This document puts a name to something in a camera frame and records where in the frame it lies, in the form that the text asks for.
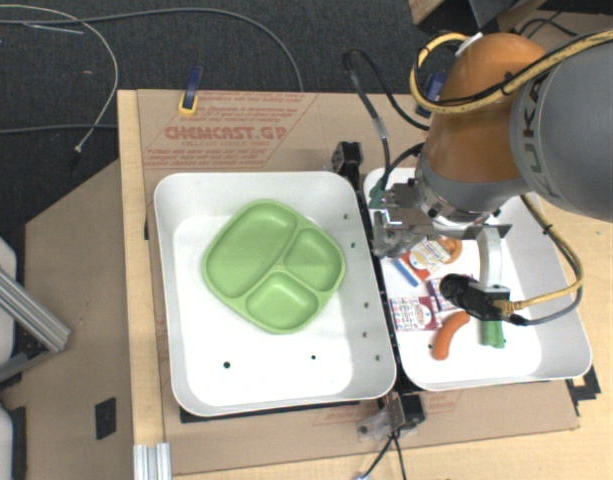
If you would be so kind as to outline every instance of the plastic container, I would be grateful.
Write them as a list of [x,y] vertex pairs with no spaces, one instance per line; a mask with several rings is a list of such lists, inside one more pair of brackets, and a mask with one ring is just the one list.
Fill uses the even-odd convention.
[[[369,193],[383,169],[368,174],[364,192]],[[405,183],[414,177],[414,169],[395,169],[390,183]],[[555,246],[541,231],[516,197],[501,208],[491,224],[511,224],[502,240],[502,281],[510,288],[512,300],[522,300],[568,286]],[[448,273],[479,278],[479,250],[474,240],[462,241],[459,258],[433,273],[428,279],[441,279]],[[428,296],[426,283],[413,287],[396,268],[396,260],[381,260],[389,297]],[[527,318],[545,316],[572,302],[562,297],[527,308],[520,314]],[[592,357],[577,310],[549,323],[518,327],[502,322],[506,339],[504,348],[484,346],[480,341],[481,322],[471,318],[454,336],[450,355],[437,361],[432,357],[435,331],[397,332],[397,344],[406,376],[419,387],[443,391],[476,386],[569,379],[584,375]]]
[[345,269],[341,249],[325,231],[269,199],[240,210],[202,260],[204,280],[222,301],[276,333],[308,325]]
[[[268,265],[254,269],[251,279],[258,283],[237,283],[239,290],[231,296],[243,291],[249,310],[261,308],[259,299],[267,294],[256,287],[264,280],[277,274],[300,281],[305,255],[323,249],[328,256],[335,250],[330,243],[322,246],[323,235],[317,229],[337,244],[345,262],[336,289],[337,268],[300,285],[329,298],[318,299],[318,307],[305,311],[301,324],[289,322],[288,328],[299,327],[296,332],[269,332],[242,318],[211,289],[202,271],[211,244],[223,245],[217,237],[228,223],[247,205],[269,199],[304,220],[297,219],[292,232],[276,233],[286,243],[265,257]],[[245,230],[255,230],[252,222],[257,218],[264,228],[270,215],[280,223],[294,216],[292,211],[278,211],[280,206],[271,212],[252,208],[255,215],[240,221]],[[214,417],[377,399],[390,391],[396,377],[393,349],[357,197],[347,180],[325,171],[179,173],[158,184],[154,209],[171,384],[185,410]],[[305,233],[301,239],[299,230]],[[280,261],[271,261],[275,256]],[[266,289],[288,286],[285,281],[274,283],[269,281]]]

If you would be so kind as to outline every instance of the cardboard sheet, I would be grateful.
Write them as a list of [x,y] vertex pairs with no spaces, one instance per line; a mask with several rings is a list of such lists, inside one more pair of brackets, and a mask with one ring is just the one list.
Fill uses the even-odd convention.
[[[152,196],[175,172],[298,171],[330,169],[340,141],[360,142],[363,174],[381,167],[383,151],[370,118],[354,94],[200,92],[195,115],[178,112],[180,91],[138,91],[148,205],[153,295],[166,441],[175,475],[373,452],[357,423],[378,411],[377,401],[205,421],[182,421],[170,387],[166,315]],[[397,96],[413,112],[412,97]],[[424,134],[402,120],[383,95],[371,100],[390,132],[391,154]],[[402,166],[412,166],[408,160]],[[529,433],[579,424],[564,381],[446,393],[423,392],[427,413],[404,447],[429,446]],[[508,404],[513,407],[509,414]]]

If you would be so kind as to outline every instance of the black cable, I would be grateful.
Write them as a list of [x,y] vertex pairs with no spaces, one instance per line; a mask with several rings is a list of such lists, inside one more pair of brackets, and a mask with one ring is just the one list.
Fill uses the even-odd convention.
[[377,466],[377,464],[379,464],[379,461],[382,460],[382,457],[384,455],[386,455],[386,452],[388,451],[388,448],[390,448],[390,444],[393,442],[394,439],[394,434],[390,434],[388,436],[388,441],[386,441],[386,444],[384,445],[384,447],[382,448],[382,450],[379,452],[379,454],[377,455],[377,457],[375,457],[375,460],[373,461],[373,463],[370,465],[370,467],[366,470],[366,473],[364,473],[362,476],[360,476],[359,478],[366,478],[368,475],[371,474],[371,472],[373,471],[373,469],[375,469],[375,467]]
[[364,88],[362,87],[362,83],[359,79],[359,76],[357,75],[355,71],[350,71],[349,74],[350,74],[350,81],[353,83],[353,87],[355,87],[355,92],[357,93],[357,96],[359,96],[359,99],[362,100],[362,103],[364,104],[364,107],[366,107],[366,110],[368,111],[370,118],[374,120],[379,119],[379,114],[377,113],[377,110],[375,110],[375,107],[371,103],[370,98],[368,97],[368,94],[366,94],[366,91],[364,91]]
[[[526,29],[530,26],[533,25],[535,23],[543,23],[544,25],[550,25],[552,27],[555,27],[556,29],[560,30],[561,32],[563,32],[564,34],[571,36],[571,37],[575,37],[578,35],[577,32],[573,32],[572,30],[570,30],[569,28],[564,27],[563,25],[560,25],[559,23],[556,23],[554,21],[551,21],[552,18],[535,18],[532,19],[530,21],[527,21],[522,28],[517,32],[519,35],[523,35],[523,33],[526,31]],[[541,27],[537,27],[535,30],[533,30],[530,34],[528,34],[526,37],[533,37],[537,31],[540,29]]]
[[54,124],[47,126],[31,126],[28,128],[8,128],[0,130],[0,135],[21,135],[24,133],[58,131],[58,130],[117,130],[114,124]]
[[424,143],[421,142],[419,144],[415,144],[413,147],[408,148],[406,151],[402,152],[395,160],[393,160],[390,164],[390,168],[388,171],[384,171],[383,176],[388,181],[388,176],[393,172],[393,170],[401,164],[404,160],[406,160],[409,156],[418,157],[422,152],[422,148],[424,147]]
[[400,436],[400,430],[399,429],[395,430],[393,433],[388,435],[388,441],[386,441],[386,444],[381,449],[381,451],[379,452],[377,457],[375,457],[375,460],[373,461],[373,463],[366,470],[366,473],[361,475],[358,480],[366,478],[368,475],[370,475],[372,473],[372,471],[377,467],[377,464],[379,464],[379,462],[382,460],[384,455],[386,455],[386,452],[388,451],[388,448],[390,448],[391,443],[395,443],[395,447],[397,448],[397,457],[399,459],[399,468],[400,468],[400,470],[402,472],[402,478],[403,478],[403,480],[407,480],[406,479],[406,467],[404,465],[404,456],[402,454],[402,449],[399,446],[399,436]]
[[375,64],[375,62],[373,62],[373,60],[370,58],[370,56],[363,50],[360,50],[358,48],[353,48],[351,50],[348,50],[347,52],[345,52],[342,55],[342,61],[344,63],[344,68],[346,69],[346,71],[348,71],[349,73],[351,73],[351,77],[353,74],[356,74],[355,71],[355,66],[353,64],[353,60],[352,60],[352,56],[353,55],[359,55],[360,57],[362,57],[366,63],[370,66],[370,68],[373,70],[373,73],[375,74],[375,76],[377,77],[377,80],[379,81],[379,84],[382,86],[382,90],[384,91],[384,94],[386,95],[386,97],[388,98],[388,101],[390,102],[390,104],[393,106],[393,108],[397,111],[397,113],[409,124],[412,124],[413,126],[415,126],[416,128],[419,128],[420,130],[424,130],[424,131],[428,131],[428,126],[426,126],[425,124],[422,124],[418,121],[416,121],[415,119],[413,119],[412,117],[410,117],[397,103],[397,100],[395,99],[395,97],[393,96],[393,91],[390,89],[390,87],[386,84],[386,82],[384,81],[384,78],[382,77],[382,74],[379,70],[379,68],[377,67],[377,64]]
[[388,147],[388,141],[383,140],[382,146],[384,148],[384,176],[382,176],[382,190],[386,190],[386,185],[388,184],[388,176],[385,174],[390,173],[393,170],[393,167],[390,163],[390,148]]
[[395,442],[395,448],[397,448],[397,457],[399,458],[399,468],[402,471],[402,478],[406,480],[406,467],[404,466],[404,456],[402,455],[402,449],[399,446],[399,430],[393,433],[393,441]]

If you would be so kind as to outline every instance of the green toy object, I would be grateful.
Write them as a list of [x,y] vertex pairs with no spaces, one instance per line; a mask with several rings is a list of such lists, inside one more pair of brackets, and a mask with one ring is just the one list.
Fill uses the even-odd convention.
[[339,287],[346,262],[315,223],[271,199],[242,208],[202,259],[208,287],[241,316],[274,333],[308,325]]
[[482,321],[482,344],[495,348],[504,348],[504,329],[499,320]]

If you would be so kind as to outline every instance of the wooden table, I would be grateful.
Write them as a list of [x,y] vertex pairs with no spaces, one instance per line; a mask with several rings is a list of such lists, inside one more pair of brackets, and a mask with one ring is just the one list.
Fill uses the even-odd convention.
[[[118,93],[127,311],[132,386],[133,439],[154,446],[165,441],[160,392],[151,270],[144,238],[146,214],[136,91]],[[586,273],[579,308],[594,354],[602,393],[580,405],[581,428],[464,444],[409,449],[409,478],[601,479],[613,478],[613,224],[547,207],[547,216],[580,256]],[[364,454],[266,467],[176,476],[223,480],[351,479],[370,465]],[[388,453],[373,477],[399,478]]]

